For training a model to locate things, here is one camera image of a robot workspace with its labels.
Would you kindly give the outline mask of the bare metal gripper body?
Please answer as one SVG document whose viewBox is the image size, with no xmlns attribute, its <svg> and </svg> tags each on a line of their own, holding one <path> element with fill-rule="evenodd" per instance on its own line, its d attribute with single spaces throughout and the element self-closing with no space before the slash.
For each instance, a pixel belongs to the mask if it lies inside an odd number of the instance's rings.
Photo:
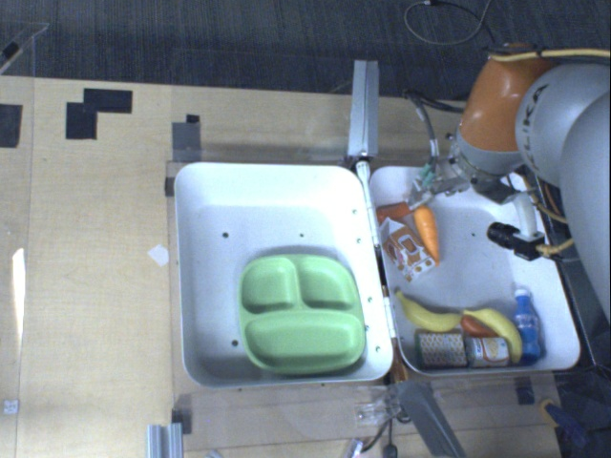
<svg viewBox="0 0 611 458">
<path fill-rule="evenodd" d="M 426 197 L 461 193 L 472 187 L 476 169 L 458 147 L 452 147 L 446 156 L 437 146 L 431 146 L 429 160 L 421 168 L 421 193 Z"/>
</svg>

